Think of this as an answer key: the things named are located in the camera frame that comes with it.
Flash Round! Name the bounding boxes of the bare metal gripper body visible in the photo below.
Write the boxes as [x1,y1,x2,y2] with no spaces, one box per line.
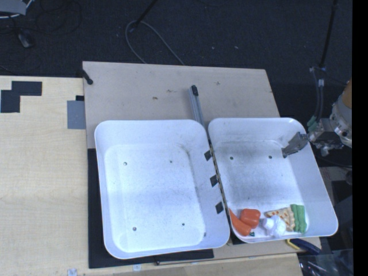
[307,113,353,156]

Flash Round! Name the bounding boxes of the yellow pizza slice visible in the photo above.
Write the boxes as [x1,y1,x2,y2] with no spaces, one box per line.
[264,206,297,232]

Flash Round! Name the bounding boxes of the green bean pods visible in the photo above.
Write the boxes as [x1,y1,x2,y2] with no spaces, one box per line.
[290,204,308,233]

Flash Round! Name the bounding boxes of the white plastic tray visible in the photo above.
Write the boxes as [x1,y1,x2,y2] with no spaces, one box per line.
[94,119,231,260]
[207,117,339,244]

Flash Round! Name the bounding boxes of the white garlic bulb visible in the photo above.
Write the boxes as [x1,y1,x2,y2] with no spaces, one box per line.
[260,214,288,239]

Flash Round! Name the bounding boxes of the pale brown flat board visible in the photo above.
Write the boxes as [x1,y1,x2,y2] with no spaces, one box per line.
[82,61,322,267]

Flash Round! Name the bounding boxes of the orange carrot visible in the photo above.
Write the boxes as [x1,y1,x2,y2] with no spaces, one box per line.
[228,208,256,237]

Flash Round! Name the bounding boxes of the orange bell pepper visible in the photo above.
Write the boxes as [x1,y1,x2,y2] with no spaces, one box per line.
[239,208,262,229]

